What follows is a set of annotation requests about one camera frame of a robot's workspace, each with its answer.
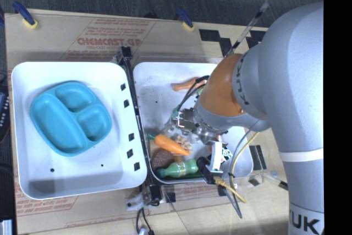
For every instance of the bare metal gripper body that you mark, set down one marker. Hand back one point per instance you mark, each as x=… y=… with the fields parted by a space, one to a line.
x=189 y=121

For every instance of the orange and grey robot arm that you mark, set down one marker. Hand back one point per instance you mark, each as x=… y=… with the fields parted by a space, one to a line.
x=291 y=85

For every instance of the beige toy food piece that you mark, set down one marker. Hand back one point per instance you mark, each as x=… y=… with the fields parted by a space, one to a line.
x=183 y=141

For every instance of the orange carrot with green top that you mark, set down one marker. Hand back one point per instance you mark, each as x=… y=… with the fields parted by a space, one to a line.
x=169 y=144

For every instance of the orange sausage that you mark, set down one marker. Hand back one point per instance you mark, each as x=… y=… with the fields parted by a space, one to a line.
x=182 y=86

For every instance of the brown round biscuit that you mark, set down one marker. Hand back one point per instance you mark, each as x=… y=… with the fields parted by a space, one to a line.
x=161 y=159

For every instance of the green plastic bottle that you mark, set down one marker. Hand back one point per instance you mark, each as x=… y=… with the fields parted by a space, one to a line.
x=180 y=168

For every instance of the white plastic tray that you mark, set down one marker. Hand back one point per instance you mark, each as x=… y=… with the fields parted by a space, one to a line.
x=156 y=82
x=82 y=181

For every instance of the thin black and white rod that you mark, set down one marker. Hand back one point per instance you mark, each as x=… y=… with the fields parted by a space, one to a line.
x=135 y=107

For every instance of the blue divided plate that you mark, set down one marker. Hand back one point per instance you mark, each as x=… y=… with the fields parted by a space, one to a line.
x=55 y=121

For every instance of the brown cardboard board red print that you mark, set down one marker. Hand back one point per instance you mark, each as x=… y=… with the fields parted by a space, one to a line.
x=63 y=35

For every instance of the black cylinder on white bracket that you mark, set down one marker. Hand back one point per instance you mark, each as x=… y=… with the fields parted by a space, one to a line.
x=205 y=169

